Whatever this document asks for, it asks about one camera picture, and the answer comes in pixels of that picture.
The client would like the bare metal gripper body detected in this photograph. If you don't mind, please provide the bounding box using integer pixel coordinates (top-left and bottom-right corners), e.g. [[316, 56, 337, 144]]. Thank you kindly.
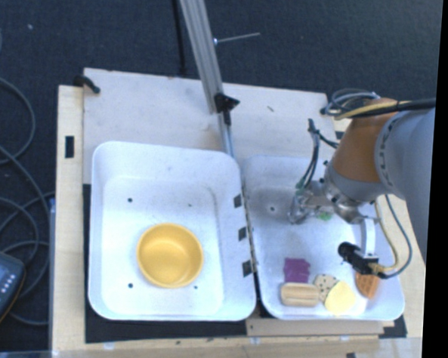
[[299, 185, 376, 227]]

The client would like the white plastic tray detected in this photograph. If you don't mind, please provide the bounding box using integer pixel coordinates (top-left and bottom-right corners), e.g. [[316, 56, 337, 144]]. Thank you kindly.
[[82, 139, 267, 329], [232, 152, 415, 329]]

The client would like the purple toy food piece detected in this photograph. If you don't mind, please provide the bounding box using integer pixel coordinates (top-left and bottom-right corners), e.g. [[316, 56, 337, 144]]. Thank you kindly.
[[281, 257, 312, 285]]

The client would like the beige dotted biscuit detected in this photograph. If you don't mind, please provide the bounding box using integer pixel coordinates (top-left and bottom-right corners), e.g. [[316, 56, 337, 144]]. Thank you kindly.
[[311, 273, 340, 304]]

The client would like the tan toy bread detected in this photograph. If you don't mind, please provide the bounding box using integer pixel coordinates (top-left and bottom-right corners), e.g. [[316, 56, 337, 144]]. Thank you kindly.
[[278, 281, 321, 309]]

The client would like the orange toy waffle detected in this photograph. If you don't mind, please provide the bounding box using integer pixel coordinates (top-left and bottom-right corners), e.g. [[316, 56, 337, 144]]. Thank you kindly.
[[353, 271, 381, 301]]

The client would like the yellow round slice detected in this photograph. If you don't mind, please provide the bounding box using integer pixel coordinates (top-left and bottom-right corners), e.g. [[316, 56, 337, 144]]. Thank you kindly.
[[323, 279, 359, 318]]

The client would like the yellow bowl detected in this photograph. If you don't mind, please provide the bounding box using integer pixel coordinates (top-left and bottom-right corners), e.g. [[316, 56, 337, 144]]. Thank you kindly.
[[133, 221, 208, 292]]

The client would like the pale flat board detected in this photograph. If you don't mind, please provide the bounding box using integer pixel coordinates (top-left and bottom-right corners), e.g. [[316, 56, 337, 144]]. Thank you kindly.
[[66, 66, 410, 345]]

